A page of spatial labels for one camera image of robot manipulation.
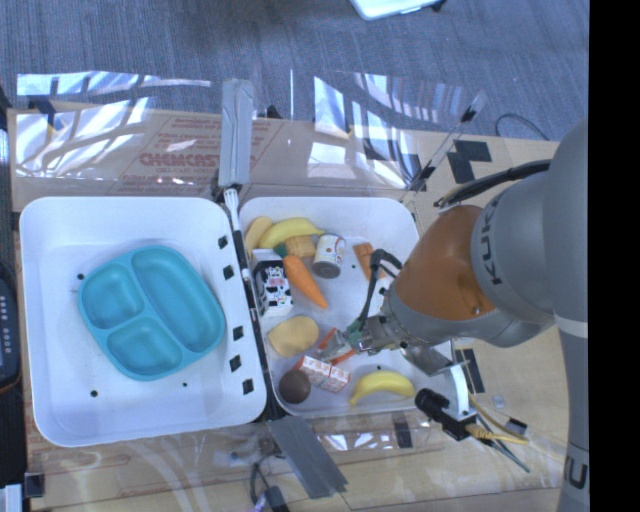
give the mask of orange carrot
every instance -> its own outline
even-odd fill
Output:
[[[289,282],[300,290],[304,295],[315,302],[322,309],[327,309],[327,300],[322,295],[318,283],[311,275],[299,256],[287,254],[283,260],[284,273]]]

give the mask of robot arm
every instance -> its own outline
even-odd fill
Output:
[[[569,443],[558,510],[589,498],[588,121],[536,172],[484,208],[444,210],[367,318],[359,347],[413,350],[471,337],[509,347],[557,325],[569,389]]]

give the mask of yellow wire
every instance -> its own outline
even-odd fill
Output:
[[[525,436],[522,436],[517,432],[514,432],[513,430],[508,429],[507,427],[501,425],[498,421],[494,420],[489,415],[489,413],[487,413],[487,411],[485,411],[480,406],[480,404],[476,401],[476,399],[473,398],[471,393],[469,393],[469,401],[471,402],[471,405],[473,405],[476,408],[476,410],[480,414],[482,414],[482,416],[484,416],[490,423],[498,427],[503,432],[509,434],[508,436],[501,436],[498,434],[494,434],[493,432],[489,432],[488,430],[482,428],[480,425],[476,425],[475,423],[472,423],[470,425],[467,425],[466,430],[473,437],[475,437],[476,439],[493,439],[493,440],[507,441],[507,442],[516,443],[516,444],[529,443],[529,439],[527,439]]]

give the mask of table surface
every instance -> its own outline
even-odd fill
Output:
[[[468,138],[486,143],[490,151],[499,154],[495,162],[498,166],[548,159],[557,148],[556,142]],[[494,171],[480,170],[480,174]],[[433,201],[448,187],[438,184],[435,176],[433,186],[413,196],[413,207],[425,226],[435,215]],[[487,197],[474,200],[483,205]],[[24,314],[21,320],[24,330]],[[26,336],[22,339],[26,354]],[[309,499],[286,460],[265,459],[262,471],[271,485],[280,487],[289,508],[338,512],[372,508],[408,511],[416,507],[438,512],[497,507],[553,509],[562,480],[568,428],[565,371],[557,330],[552,328],[509,349],[481,341],[469,341],[460,348],[473,352],[481,372],[485,389],[476,394],[479,403],[496,419],[504,422],[511,417],[528,425],[531,443],[514,446],[512,451],[528,466],[529,472],[470,438],[462,442],[452,440],[437,424],[430,427],[412,424],[411,448],[392,447],[389,442],[389,449],[380,449],[365,438],[384,440],[389,431],[371,419],[360,419],[361,423],[351,423],[346,428],[339,421],[336,424],[319,421],[314,428],[346,477],[347,491]],[[24,363],[24,372],[24,380],[28,382],[28,362]],[[29,410],[30,400],[26,401],[30,420],[29,471],[46,475],[45,495],[31,500],[34,511],[248,511],[253,507],[250,465],[242,459],[230,464],[229,452],[246,450],[247,460],[250,459],[256,448],[251,442],[260,439],[260,426],[248,427],[255,428],[250,435],[246,435],[246,427],[239,427],[179,440],[169,436],[66,449],[49,444],[39,435]],[[331,449],[332,436],[336,434],[343,439],[346,434],[355,436],[354,448]]]

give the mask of can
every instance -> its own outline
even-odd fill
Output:
[[[328,279],[338,277],[344,258],[344,247],[344,238],[333,234],[322,235],[316,245],[311,270],[320,277]]]

